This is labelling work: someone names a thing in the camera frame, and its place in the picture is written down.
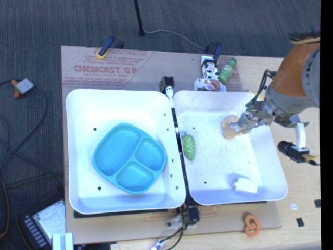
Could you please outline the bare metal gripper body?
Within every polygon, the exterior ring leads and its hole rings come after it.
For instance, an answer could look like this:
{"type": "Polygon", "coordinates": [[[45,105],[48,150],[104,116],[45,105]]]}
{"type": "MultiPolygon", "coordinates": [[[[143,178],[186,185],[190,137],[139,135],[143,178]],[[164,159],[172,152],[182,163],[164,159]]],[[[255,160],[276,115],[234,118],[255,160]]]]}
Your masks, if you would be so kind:
{"type": "Polygon", "coordinates": [[[268,101],[250,101],[246,110],[238,119],[241,130],[251,130],[258,126],[270,125],[273,122],[273,104],[268,101]]]}

